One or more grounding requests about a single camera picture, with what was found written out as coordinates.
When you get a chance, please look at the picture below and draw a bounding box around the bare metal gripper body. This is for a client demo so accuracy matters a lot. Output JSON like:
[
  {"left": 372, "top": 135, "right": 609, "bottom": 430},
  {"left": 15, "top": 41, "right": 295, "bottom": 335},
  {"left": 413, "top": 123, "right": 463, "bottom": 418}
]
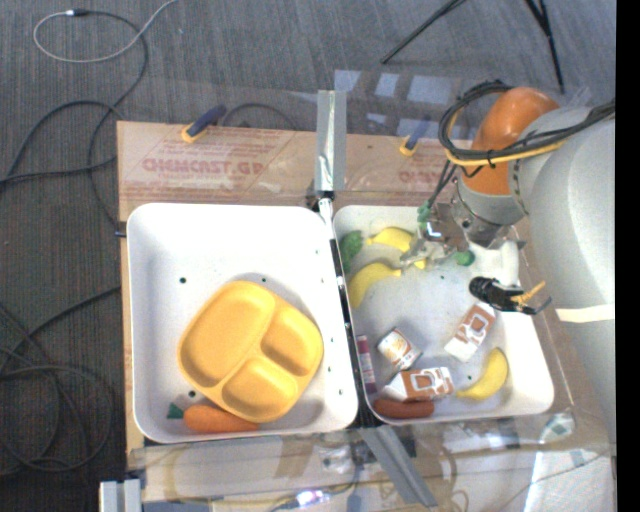
[{"left": 422, "top": 201, "right": 527, "bottom": 252}]

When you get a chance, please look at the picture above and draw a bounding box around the yellow banana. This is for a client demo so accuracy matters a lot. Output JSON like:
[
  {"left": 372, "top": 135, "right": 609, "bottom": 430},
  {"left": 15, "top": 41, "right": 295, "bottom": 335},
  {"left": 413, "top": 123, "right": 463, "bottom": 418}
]
[
  {"left": 364, "top": 226, "right": 427, "bottom": 271},
  {"left": 347, "top": 260, "right": 404, "bottom": 309},
  {"left": 455, "top": 346, "right": 510, "bottom": 402}
]

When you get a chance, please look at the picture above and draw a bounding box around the white plastic tray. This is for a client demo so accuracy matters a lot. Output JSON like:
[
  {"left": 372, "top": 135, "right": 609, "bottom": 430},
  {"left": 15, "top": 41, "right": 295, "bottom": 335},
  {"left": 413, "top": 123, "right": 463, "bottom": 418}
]
[
  {"left": 125, "top": 202, "right": 360, "bottom": 445},
  {"left": 331, "top": 204, "right": 557, "bottom": 427}
]

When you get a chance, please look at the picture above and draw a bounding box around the brown and white carton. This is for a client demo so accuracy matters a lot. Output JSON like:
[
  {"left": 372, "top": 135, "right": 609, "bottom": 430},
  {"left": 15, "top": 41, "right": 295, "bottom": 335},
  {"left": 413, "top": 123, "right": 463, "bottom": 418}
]
[
  {"left": 381, "top": 366, "right": 456, "bottom": 403},
  {"left": 443, "top": 301, "right": 498, "bottom": 363}
]

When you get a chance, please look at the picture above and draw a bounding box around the orange and white can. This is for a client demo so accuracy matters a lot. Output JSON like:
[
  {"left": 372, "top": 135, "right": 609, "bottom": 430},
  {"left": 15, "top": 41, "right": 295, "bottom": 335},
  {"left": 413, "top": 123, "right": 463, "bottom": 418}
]
[{"left": 375, "top": 327, "right": 424, "bottom": 372}]

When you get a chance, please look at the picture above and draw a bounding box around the purple and white packet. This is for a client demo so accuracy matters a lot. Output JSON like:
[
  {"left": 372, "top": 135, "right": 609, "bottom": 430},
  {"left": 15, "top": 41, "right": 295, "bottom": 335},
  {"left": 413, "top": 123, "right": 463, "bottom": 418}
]
[{"left": 355, "top": 334, "right": 378, "bottom": 394}]

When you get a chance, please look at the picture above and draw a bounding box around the brown sausage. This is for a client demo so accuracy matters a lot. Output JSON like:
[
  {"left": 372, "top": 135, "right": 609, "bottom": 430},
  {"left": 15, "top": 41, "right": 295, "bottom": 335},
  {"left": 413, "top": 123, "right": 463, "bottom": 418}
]
[{"left": 372, "top": 397, "right": 436, "bottom": 421}]

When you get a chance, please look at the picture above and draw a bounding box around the yellow divided plate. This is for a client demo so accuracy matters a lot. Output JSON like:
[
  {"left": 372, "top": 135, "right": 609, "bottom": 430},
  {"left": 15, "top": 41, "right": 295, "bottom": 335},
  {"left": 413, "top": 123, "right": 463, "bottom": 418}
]
[{"left": 176, "top": 279, "right": 326, "bottom": 424}]

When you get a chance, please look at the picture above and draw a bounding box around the brown cardboard board red print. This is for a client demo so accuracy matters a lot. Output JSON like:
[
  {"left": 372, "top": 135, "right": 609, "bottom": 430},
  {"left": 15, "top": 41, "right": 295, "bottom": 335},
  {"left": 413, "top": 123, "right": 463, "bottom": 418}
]
[{"left": 115, "top": 119, "right": 576, "bottom": 454}]

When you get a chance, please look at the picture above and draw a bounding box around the orange carrot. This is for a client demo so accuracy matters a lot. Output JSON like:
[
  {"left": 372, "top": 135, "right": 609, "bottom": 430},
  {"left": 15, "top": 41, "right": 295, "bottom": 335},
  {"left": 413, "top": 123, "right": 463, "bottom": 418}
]
[{"left": 165, "top": 401, "right": 262, "bottom": 435}]

